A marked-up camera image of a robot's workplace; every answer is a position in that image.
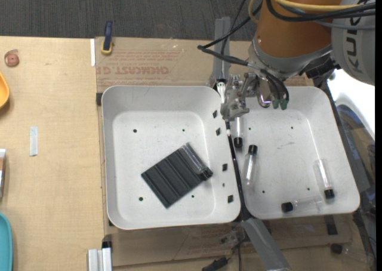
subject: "teal container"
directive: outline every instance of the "teal container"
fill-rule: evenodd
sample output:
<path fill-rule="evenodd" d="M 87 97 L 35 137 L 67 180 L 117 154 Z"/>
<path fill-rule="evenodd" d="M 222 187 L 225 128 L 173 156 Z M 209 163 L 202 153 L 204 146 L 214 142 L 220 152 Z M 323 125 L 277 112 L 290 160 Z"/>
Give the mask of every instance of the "teal container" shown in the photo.
<path fill-rule="evenodd" d="M 11 225 L 6 216 L 0 213 L 0 271 L 12 271 L 13 242 Z"/>

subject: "blue clip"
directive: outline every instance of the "blue clip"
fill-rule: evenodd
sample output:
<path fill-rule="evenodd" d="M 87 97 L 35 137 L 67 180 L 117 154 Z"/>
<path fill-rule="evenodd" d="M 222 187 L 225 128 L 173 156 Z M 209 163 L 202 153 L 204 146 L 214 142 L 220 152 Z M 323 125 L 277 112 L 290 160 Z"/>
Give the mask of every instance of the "blue clip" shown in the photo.
<path fill-rule="evenodd" d="M 105 25 L 105 40 L 101 45 L 101 52 L 105 55 L 112 53 L 113 42 L 112 42 L 112 21 L 107 21 Z"/>

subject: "white tray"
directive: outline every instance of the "white tray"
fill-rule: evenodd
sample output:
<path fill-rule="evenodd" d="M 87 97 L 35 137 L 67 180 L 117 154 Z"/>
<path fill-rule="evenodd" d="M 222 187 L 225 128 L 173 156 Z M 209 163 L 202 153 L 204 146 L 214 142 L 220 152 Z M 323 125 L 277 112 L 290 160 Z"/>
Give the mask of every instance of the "white tray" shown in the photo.
<path fill-rule="evenodd" d="M 220 115 L 220 96 L 214 90 L 116 86 L 103 93 L 102 111 L 107 213 L 116 227 L 229 223 L 238 216 L 235 172 Z M 165 208 L 141 173 L 187 142 L 213 176 Z M 228 203 L 230 195 L 233 202 Z"/>
<path fill-rule="evenodd" d="M 346 157 L 326 94 L 314 87 L 289 87 L 287 110 L 264 109 L 256 98 L 247 98 L 247 133 L 237 149 L 239 166 L 250 144 L 258 146 L 259 171 L 255 192 L 246 198 L 249 212 L 260 219 L 354 212 L 360 203 L 358 189 Z M 335 199 L 324 201 L 313 163 L 327 161 Z M 319 194 L 324 204 L 283 213 L 281 203 Z"/>

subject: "yellow cable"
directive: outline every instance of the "yellow cable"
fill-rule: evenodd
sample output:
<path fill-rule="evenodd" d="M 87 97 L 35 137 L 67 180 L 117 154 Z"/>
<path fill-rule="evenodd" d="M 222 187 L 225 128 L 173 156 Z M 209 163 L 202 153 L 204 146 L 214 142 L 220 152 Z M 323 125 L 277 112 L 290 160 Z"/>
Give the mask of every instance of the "yellow cable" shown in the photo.
<path fill-rule="evenodd" d="M 252 7 L 253 7 L 254 2 L 255 2 L 255 0 L 251 0 L 249 2 L 248 13 L 249 13 L 249 17 L 251 18 L 251 20 L 254 21 L 257 24 L 258 23 L 258 19 L 255 18 L 254 15 L 252 15 Z"/>
<path fill-rule="evenodd" d="M 307 5 L 307 4 L 299 4 L 298 2 L 286 1 L 286 0 L 274 0 L 281 5 L 298 8 L 302 10 L 310 10 L 310 11 L 321 11 L 321 12 L 329 12 L 329 11 L 338 11 L 346 8 L 359 7 L 359 5 Z"/>

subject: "clear tube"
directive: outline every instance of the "clear tube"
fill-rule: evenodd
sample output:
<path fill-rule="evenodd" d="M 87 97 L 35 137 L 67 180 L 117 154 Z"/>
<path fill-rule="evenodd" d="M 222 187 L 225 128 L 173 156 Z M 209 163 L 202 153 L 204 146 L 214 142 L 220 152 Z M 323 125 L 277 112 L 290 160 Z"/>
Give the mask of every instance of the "clear tube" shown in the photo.
<path fill-rule="evenodd" d="M 318 159 L 313 163 L 318 186 L 324 192 L 325 199 L 334 199 L 333 185 L 329 176 L 327 161 Z"/>
<path fill-rule="evenodd" d="M 241 172 L 241 182 L 244 192 L 253 192 L 256 174 L 258 172 L 257 146 L 249 146 L 248 153 L 245 155 L 244 166 Z"/>
<path fill-rule="evenodd" d="M 363 248 L 353 244 L 332 244 L 330 246 L 332 254 L 342 260 L 354 260 L 371 266 L 374 263 L 374 256 L 366 252 Z"/>
<path fill-rule="evenodd" d="M 247 124 L 244 115 L 236 117 L 232 122 L 231 132 L 233 137 L 233 144 L 236 148 L 241 148 L 243 146 L 246 125 Z"/>
<path fill-rule="evenodd" d="M 323 200 L 321 196 L 310 196 L 301 199 L 293 199 L 286 201 L 281 204 L 281 210 L 285 214 L 293 213 L 295 211 L 306 211 L 306 210 L 321 210 L 323 206 Z"/>
<path fill-rule="evenodd" d="M 186 156 L 184 160 L 189 163 L 192 170 L 196 174 L 200 174 L 208 169 L 208 167 L 200 159 L 199 155 L 197 155 L 196 152 L 192 149 L 190 143 L 184 144 L 181 148 L 179 148 L 179 151 L 184 154 L 184 156 Z"/>

